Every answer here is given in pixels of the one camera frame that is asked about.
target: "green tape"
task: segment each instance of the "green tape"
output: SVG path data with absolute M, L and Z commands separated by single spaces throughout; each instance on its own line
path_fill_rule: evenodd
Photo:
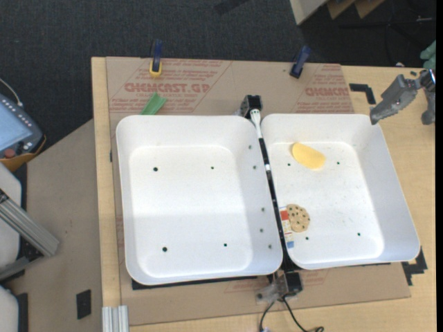
M 144 116 L 155 114 L 165 104 L 165 102 L 166 98 L 160 97 L 157 92 L 154 92 L 140 114 Z

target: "yellow oval object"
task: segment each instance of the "yellow oval object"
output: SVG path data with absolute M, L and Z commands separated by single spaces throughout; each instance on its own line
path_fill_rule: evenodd
M 310 169 L 320 169 L 326 161 L 325 155 L 300 142 L 296 142 L 292 146 L 292 156 L 301 165 Z

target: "blue and yellow clamp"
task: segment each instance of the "blue and yellow clamp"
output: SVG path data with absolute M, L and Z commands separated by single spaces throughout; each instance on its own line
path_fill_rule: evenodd
M 290 76 L 299 78 L 302 75 L 303 64 L 307 61 L 307 58 L 311 54 L 311 48 L 308 46 L 303 46 L 302 50 L 299 52 L 296 62 L 289 72 Z
M 160 76 L 161 74 L 161 47 L 163 42 L 160 39 L 156 39 L 152 43 L 151 55 L 152 60 L 150 62 L 150 74 L 152 77 Z

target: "yellow plastic object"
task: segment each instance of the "yellow plastic object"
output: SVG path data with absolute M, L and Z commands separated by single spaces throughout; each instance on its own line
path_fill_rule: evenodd
M 159 71 L 154 71 L 154 70 L 152 70 L 152 65 L 153 65 L 153 63 L 154 63 L 154 61 L 151 60 L 151 62 L 150 62 L 150 74 L 151 74 L 151 76 L 152 76 L 152 77 L 160 76 L 160 75 L 161 75 L 161 62 L 160 62 L 160 64 L 159 64 Z
M 301 165 L 310 169 L 320 169 L 326 161 L 325 155 L 300 142 L 296 142 L 292 146 L 292 156 Z

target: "black floor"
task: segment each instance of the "black floor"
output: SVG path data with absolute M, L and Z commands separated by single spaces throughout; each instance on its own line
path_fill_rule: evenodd
M 308 45 L 309 62 L 409 67 L 422 67 L 420 51 L 436 39 L 435 22 L 385 24 L 435 18 L 436 0 L 387 0 L 365 19 L 352 6 L 332 20 L 323 6 L 300 26 L 289 0 L 217 9 L 224 1 L 0 0 L 0 78 L 47 148 L 92 118 L 91 57 L 146 56 L 157 38 L 164 57 L 289 62 Z M 1 84 L 0 93 L 12 97 Z

